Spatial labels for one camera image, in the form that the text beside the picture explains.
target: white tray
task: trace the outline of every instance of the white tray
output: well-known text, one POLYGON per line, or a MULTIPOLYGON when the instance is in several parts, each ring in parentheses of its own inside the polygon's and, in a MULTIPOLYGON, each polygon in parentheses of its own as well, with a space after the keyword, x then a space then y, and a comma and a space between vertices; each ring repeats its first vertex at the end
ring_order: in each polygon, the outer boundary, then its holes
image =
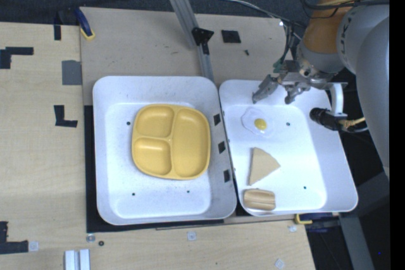
POLYGON ((252 94, 260 83, 228 80, 220 87, 225 129, 242 206, 255 216, 354 209, 358 196, 339 134, 309 118, 314 107, 330 109, 326 92, 312 88, 286 105, 287 93, 279 86, 272 95, 253 104, 252 94), (243 127, 241 117, 249 107, 263 112, 271 128, 269 138, 255 135, 243 127), (253 147, 271 154, 281 167, 249 186, 253 147), (243 193, 250 188, 274 192, 276 208, 272 211, 246 208, 243 193))
POLYGON ((99 79, 93 88, 97 209, 115 225, 223 219, 236 207, 216 86, 203 77, 132 77, 99 79), (194 180, 146 175, 131 155, 132 127, 138 110, 167 103, 200 110, 209 121, 211 159, 194 180), (225 142, 225 151, 218 145, 225 142))

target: yellow plate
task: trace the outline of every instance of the yellow plate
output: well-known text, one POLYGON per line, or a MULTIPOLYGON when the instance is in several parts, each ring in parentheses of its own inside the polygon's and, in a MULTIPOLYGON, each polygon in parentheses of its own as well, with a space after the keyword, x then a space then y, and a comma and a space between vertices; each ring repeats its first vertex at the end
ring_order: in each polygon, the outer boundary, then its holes
POLYGON ((208 168, 211 135, 198 110, 171 104, 143 107, 135 117, 132 159, 144 173, 189 180, 208 168))

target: blue and yellow clamp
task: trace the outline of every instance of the blue and yellow clamp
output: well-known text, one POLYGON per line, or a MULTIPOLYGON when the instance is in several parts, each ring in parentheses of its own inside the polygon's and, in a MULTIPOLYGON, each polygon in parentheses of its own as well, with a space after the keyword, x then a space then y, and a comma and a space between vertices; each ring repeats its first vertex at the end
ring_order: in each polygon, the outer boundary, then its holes
POLYGON ((90 28, 89 22, 84 16, 83 11, 81 11, 79 8, 76 8, 75 16, 78 21, 78 24, 80 25, 80 33, 83 35, 83 37, 86 40, 92 40, 94 37, 96 37, 93 30, 90 28))

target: black connector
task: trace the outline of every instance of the black connector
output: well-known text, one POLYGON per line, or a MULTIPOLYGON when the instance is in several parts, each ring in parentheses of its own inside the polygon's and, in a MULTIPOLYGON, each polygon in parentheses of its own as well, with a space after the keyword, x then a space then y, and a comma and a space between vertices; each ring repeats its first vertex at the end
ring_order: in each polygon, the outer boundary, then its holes
POLYGON ((329 110, 327 109, 313 108, 309 113, 309 117, 329 130, 339 131, 342 128, 342 125, 339 124, 339 119, 328 114, 328 112, 329 110))

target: wooden table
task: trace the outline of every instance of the wooden table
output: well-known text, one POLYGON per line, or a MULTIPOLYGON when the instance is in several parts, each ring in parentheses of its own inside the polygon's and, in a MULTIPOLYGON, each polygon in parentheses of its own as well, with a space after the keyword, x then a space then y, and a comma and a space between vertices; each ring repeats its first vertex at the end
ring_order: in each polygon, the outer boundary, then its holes
POLYGON ((8 242, 39 243, 36 252, 0 255, 2 270, 63 269, 64 251, 78 249, 90 250, 92 269, 277 269, 277 260, 315 268, 304 226, 290 219, 95 233, 87 242, 83 88, 63 85, 61 72, 62 61, 82 60, 80 32, 61 26, 61 34, 0 23, 0 49, 34 48, 0 70, 0 221, 8 242), (54 105, 77 127, 55 126, 54 105))

